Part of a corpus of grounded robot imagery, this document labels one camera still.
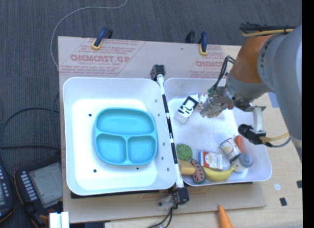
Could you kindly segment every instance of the orange marker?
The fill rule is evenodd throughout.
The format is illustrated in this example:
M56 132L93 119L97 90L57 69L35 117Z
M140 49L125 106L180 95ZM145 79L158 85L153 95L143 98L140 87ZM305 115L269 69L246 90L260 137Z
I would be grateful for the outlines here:
M240 151L242 153L245 153L244 152L244 148L243 148L243 140L242 140L242 137L240 135L237 135L235 136L235 139L234 139L236 145L239 147Z
M221 223L221 228L233 228L233 225L231 224L231 221L225 212L224 208L219 205L218 206L219 214L220 214L220 223Z

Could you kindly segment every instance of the gray carpet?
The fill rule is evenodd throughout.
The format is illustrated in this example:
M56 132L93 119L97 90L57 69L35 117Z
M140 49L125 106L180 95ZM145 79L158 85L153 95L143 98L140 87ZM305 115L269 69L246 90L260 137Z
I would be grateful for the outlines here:
M50 110L59 109L58 100L53 103L58 72L50 55L56 25L79 8L120 6L124 1L0 0L2 124L16 113L0 136L0 145L6 146L1 155L10 174L55 153L33 145L60 145L59 114ZM183 43L194 30L197 40L205 31L209 44L241 45L245 38L238 28L246 22L300 25L302 0L128 0L119 9L85 9L63 20L52 52L57 60L58 35L96 37L105 25L113 30L114 39ZM9 149L13 145L30 147ZM0 227L34 225L16 199L14 213Z

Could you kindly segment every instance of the table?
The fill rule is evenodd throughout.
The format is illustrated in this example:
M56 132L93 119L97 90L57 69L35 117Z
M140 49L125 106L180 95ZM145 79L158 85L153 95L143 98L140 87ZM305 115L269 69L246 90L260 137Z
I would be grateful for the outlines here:
M63 83L74 76L145 77L149 76L149 71L154 64L165 64L166 74L169 77L214 78L217 77L220 67L219 65L207 67L207 63L221 61L227 55L236 58L240 49L240 46L208 45L209 57L207 58L210 60L206 60L206 57L200 57L197 44L106 39L104 46L107 47L102 53L102 60L104 61L106 57L106 63L117 64L109 65L108 69L108 65L101 68L96 67L101 55L95 55L90 51L89 44L92 41L93 39L59 37L60 92L62 92ZM185 65L176 65L175 69L171 69L169 65L177 58ZM130 60L136 63L136 60L139 59L145 61L137 62L133 66L128 64ZM95 64L92 66L93 69L88 66L92 61ZM287 132L280 110L272 106L268 94L255 100L254 105L267 106L263 112L263 125L267 136L275 137ZM151 216L143 212L143 216L141 216L140 213L136 213L136 210L130 210L129 213L121 211L116 203L112 203L112 210L109 210L103 209L105 203L96 198L88 198L83 201L70 198L70 190L67 187L65 176L63 110L62 93L60 93L63 203L64 211L69 212L70 222L99 221L103 217L101 220L107 221L105 222L106 228L146 228L159 223L165 217L165 212L151 211ZM273 142L274 145L280 143L281 140ZM267 153L273 170L270 179L254 183L252 187L247 185L211 186L209 193L212 194L213 199L221 197L222 205L234 227L303 227L302 164L297 151L290 142L282 148L267 148ZM237 196L232 197L232 194L226 195L225 193L222 195L223 191L225 193L228 191L229 194L235 193ZM208 206L206 203L202 203L202 205L193 213L185 212L183 209L178 210L178 213L184 214L177 214L174 211L170 227L219 228L220 221L216 203L208 201Z

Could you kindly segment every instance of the cardboard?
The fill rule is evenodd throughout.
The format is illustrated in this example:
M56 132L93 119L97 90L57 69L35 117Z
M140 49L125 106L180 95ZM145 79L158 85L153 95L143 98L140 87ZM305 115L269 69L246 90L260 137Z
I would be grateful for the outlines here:
M143 42L103 39L100 50L91 49L93 38L59 37L60 121L63 172L63 207L70 223L117 220L165 215L157 200L168 191L123 194L104 197L71 198L66 182L65 130L62 86L72 77L150 77L155 64L164 65L165 79L171 77L218 78L226 56L219 45L208 45L208 54L199 54L198 44ZM228 54L236 57L238 47ZM174 214L265 206L258 182L246 184L189 187L190 201Z

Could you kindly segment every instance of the blue plate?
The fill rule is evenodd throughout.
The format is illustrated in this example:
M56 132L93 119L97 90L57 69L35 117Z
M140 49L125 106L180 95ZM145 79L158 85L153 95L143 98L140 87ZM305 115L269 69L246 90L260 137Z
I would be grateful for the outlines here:
M94 139L98 156L108 164L143 165L157 153L155 121L139 109L102 110L95 119Z

